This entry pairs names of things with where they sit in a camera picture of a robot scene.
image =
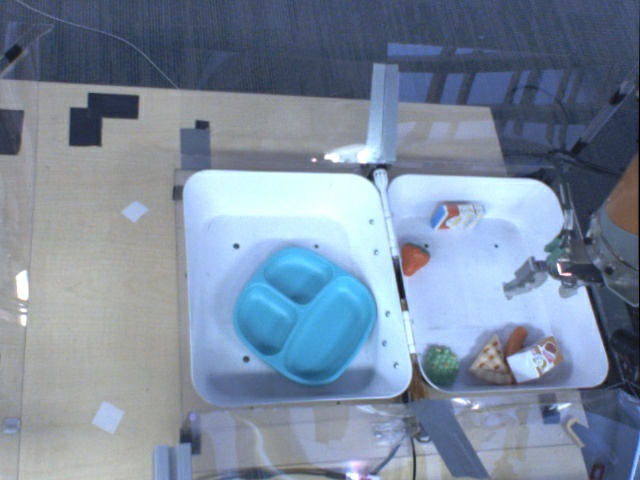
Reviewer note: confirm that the orange carrot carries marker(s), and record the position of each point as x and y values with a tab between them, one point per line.
515	342

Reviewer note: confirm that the white and orange carton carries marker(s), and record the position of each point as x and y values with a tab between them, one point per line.
532	363

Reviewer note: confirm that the pizza slice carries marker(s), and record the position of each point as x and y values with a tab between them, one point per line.
490	363

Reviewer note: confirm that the pale wood board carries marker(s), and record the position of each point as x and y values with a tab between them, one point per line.
280	133

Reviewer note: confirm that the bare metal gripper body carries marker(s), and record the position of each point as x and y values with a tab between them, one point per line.
580	268

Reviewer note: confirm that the thin black and white rod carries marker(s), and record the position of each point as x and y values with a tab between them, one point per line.
391	228

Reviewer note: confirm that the white plastic tray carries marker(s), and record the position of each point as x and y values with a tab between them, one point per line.
475	288
280	203

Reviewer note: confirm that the blue divided plate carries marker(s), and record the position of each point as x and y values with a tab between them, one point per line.
305	315

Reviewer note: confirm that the green grapes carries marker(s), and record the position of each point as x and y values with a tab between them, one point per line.
442	366

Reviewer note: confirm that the blue and orange carton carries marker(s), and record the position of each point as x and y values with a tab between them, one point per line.
457	216

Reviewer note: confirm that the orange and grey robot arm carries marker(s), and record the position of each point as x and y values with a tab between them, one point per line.
622	218

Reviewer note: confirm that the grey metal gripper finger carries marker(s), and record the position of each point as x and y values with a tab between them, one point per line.
517	286
536	267

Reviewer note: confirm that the red strawberry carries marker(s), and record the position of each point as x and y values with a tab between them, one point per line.
414	259

